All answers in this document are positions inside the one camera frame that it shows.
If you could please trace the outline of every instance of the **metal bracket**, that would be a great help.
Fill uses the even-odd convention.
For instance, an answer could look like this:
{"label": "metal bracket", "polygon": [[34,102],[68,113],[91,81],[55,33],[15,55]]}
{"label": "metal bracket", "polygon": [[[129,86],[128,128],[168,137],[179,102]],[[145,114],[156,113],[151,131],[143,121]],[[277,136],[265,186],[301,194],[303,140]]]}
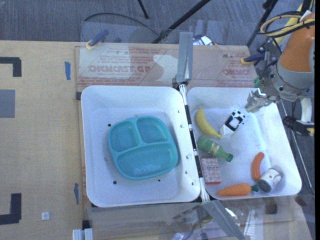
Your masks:
{"label": "metal bracket", "polygon": [[233,221],[231,215],[226,211],[221,201],[213,200],[205,202],[203,208],[215,219],[220,228],[228,237],[236,237],[239,240],[246,240],[239,227]]}
{"label": "metal bracket", "polygon": [[255,91],[250,91],[247,98],[247,104],[245,105],[245,110],[247,112],[257,112],[260,108],[270,105],[271,103],[277,103],[280,101],[280,96],[278,95],[267,95],[261,93],[258,88]]}
{"label": "metal bracket", "polygon": [[187,83],[192,78],[193,65],[193,34],[181,32],[179,36],[178,66],[172,84]]}
{"label": "metal bracket", "polygon": [[72,232],[72,240],[93,240],[92,228],[86,228],[84,230],[74,229]]}

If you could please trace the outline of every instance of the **blue plate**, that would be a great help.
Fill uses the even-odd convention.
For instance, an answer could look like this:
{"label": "blue plate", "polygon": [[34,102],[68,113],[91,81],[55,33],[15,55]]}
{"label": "blue plate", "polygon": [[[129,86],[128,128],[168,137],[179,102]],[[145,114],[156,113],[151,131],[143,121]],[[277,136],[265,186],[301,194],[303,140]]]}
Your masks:
{"label": "blue plate", "polygon": [[178,162],[178,150],[168,127],[154,116],[117,122],[110,128],[108,143],[116,168],[130,180],[162,175]]}

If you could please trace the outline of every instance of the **toy can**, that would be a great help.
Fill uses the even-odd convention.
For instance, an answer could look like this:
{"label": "toy can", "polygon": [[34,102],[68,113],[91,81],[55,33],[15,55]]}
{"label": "toy can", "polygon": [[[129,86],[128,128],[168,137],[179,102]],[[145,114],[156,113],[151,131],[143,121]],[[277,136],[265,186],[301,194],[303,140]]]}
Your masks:
{"label": "toy can", "polygon": [[265,174],[257,181],[260,190],[270,192],[275,188],[278,182],[282,179],[283,173],[279,169],[269,168]]}

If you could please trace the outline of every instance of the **green bottle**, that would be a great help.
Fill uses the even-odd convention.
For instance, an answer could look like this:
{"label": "green bottle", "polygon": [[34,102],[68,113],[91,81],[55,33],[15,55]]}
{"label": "green bottle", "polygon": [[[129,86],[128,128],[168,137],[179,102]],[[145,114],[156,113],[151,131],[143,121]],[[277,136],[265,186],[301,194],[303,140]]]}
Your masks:
{"label": "green bottle", "polygon": [[224,158],[228,162],[231,162],[234,158],[232,154],[225,152],[222,147],[217,143],[214,143],[212,140],[207,139],[205,136],[200,136],[196,145],[199,149],[206,151],[217,158]]}

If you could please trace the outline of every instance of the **tripod leg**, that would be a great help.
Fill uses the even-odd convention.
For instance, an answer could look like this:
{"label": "tripod leg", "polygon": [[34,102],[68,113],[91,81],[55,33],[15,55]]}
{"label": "tripod leg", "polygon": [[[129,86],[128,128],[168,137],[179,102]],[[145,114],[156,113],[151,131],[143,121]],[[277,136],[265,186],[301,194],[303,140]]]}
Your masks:
{"label": "tripod leg", "polygon": [[203,6],[205,6],[211,0],[201,0],[194,7],[192,7],[186,14],[184,14],[181,18],[179,18],[175,23],[169,26],[167,29],[163,30],[159,37],[152,41],[152,44],[159,43],[162,39],[167,37],[173,30],[175,30],[180,24],[182,24],[185,20],[190,18],[193,14],[195,14],[198,10],[200,10]]}
{"label": "tripod leg", "polygon": [[142,1],[141,1],[141,0],[138,0],[138,3],[139,3],[139,5],[140,5],[140,7],[141,7],[141,9],[142,9],[142,11],[143,11],[144,17],[145,17],[146,19],[149,19],[149,16],[148,16],[148,14],[147,14],[147,11],[146,11],[146,9],[145,9]]}
{"label": "tripod leg", "polygon": [[278,2],[278,0],[266,0],[266,2],[262,5],[262,7],[265,9],[265,13],[263,14],[259,23],[256,25],[255,30],[254,30],[252,36],[250,37],[248,43],[246,44],[246,46],[250,47],[250,45],[252,44],[252,42],[256,38],[257,33],[259,32],[261,25],[266,22],[267,18],[269,17],[270,13],[272,12],[272,10],[275,7],[277,2]]}

